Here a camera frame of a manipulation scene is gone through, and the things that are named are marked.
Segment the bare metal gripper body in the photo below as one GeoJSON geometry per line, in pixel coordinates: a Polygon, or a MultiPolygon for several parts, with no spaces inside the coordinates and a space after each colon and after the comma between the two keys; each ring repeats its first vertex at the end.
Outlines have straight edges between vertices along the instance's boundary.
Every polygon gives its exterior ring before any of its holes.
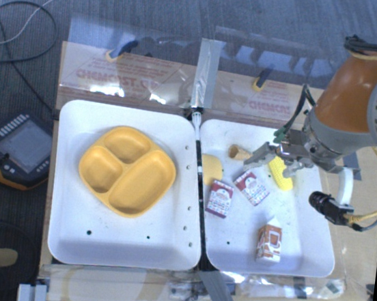
{"type": "Polygon", "coordinates": [[[336,160],[341,158],[340,153],[321,143],[314,134],[294,129],[289,130],[281,140],[276,153],[289,162],[297,161],[306,167],[318,165],[329,171],[336,167],[336,160]]]}

